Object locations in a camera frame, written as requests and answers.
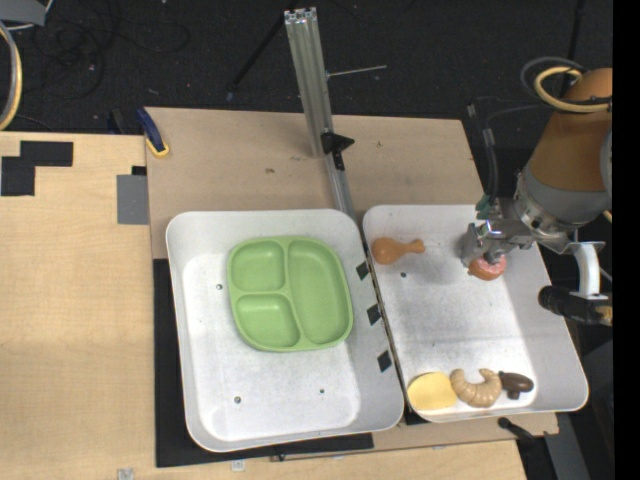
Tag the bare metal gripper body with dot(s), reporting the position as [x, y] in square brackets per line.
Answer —
[520, 228]

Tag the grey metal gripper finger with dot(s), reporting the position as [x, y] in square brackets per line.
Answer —
[470, 248]
[495, 255]

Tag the pink toy doughnut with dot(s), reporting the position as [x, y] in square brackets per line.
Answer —
[486, 271]

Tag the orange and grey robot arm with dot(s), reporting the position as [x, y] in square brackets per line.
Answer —
[570, 153]

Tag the white plastic tray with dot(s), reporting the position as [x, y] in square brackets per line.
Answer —
[280, 398]
[450, 328]

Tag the orange toy chicken drumstick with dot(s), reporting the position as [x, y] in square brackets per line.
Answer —
[387, 250]

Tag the brown toy mushroom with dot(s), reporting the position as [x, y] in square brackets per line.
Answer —
[517, 383]

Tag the thin black and white rod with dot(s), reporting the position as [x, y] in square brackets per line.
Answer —
[344, 193]

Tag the beige toy croissant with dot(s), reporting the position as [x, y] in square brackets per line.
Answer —
[477, 393]

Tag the yellow toy cheese slice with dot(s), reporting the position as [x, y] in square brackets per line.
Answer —
[431, 392]

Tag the green divided plate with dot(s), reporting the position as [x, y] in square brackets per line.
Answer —
[290, 293]

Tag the brown cardboard board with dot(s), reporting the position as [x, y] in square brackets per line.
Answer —
[240, 168]

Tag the black cylinder on white bracket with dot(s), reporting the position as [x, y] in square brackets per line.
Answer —
[580, 298]

